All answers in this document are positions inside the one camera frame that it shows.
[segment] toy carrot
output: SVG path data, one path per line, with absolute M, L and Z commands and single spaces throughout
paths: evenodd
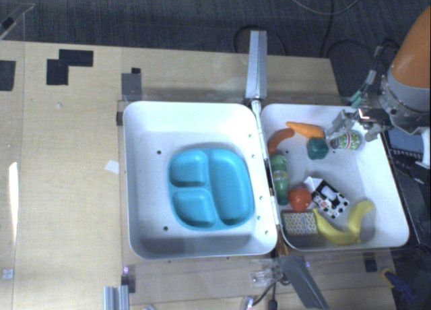
M 301 134 L 305 137 L 325 138 L 325 132 L 317 125 L 297 122 L 286 122 L 286 125 L 296 131 L 296 133 Z

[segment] blue divided plate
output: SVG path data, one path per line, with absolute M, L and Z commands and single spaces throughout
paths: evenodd
M 222 148 L 186 150 L 168 167 L 169 195 L 176 219 L 195 230 L 244 224 L 253 214 L 250 177 L 244 161 Z

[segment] tomato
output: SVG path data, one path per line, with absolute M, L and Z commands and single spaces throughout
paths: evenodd
M 303 212 L 311 204 L 311 194 L 304 188 L 292 189 L 289 191 L 288 197 L 295 212 Z

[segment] banana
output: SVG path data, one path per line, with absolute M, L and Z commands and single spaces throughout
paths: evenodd
M 349 228 L 350 232 L 355 235 L 356 238 L 359 239 L 362 218 L 373 208 L 374 204 L 372 204 L 371 201 L 366 200 L 358 202 L 350 210 L 349 218 L 347 219 L 347 227 Z
M 323 218 L 317 208 L 312 210 L 316 216 L 316 224 L 318 231 L 325 236 L 326 239 L 338 245 L 349 245 L 359 243 L 359 238 L 353 233 L 337 230 L 334 226 Z

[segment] orange carrot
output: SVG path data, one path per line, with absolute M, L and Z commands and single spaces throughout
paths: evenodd
M 317 125 L 296 122 L 286 122 L 286 125 L 305 137 L 325 138 L 325 132 Z
M 276 131 L 274 135 L 271 136 L 271 139 L 268 142 L 269 155 L 272 155 L 275 153 L 280 142 L 282 142 L 285 139 L 288 139 L 289 137 L 292 137 L 294 134 L 295 132 L 291 128 L 286 128 L 286 129 Z

